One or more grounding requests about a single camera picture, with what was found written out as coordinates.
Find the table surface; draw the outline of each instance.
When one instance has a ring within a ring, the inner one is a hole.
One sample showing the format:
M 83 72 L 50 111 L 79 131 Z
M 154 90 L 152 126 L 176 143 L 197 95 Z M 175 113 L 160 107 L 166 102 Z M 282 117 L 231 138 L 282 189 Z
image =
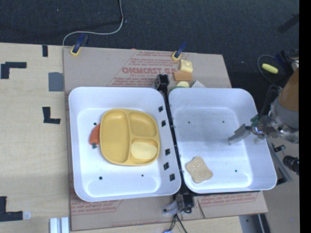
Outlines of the table surface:
M 11 68 L 0 80 L 0 196 L 7 196 L 6 211 L 29 211 L 31 219 L 0 223 L 0 232 L 49 232 L 49 219 L 70 217 L 69 178 L 64 92 L 49 92 L 48 74 L 63 73 L 62 46 L 0 43 L 0 63 L 27 62 Z M 60 124 L 43 123 L 42 107 Z M 241 233 L 238 216 L 183 222 L 188 232 Z M 169 223 L 108 228 L 82 232 L 155 232 Z M 174 233 L 182 232 L 177 223 Z

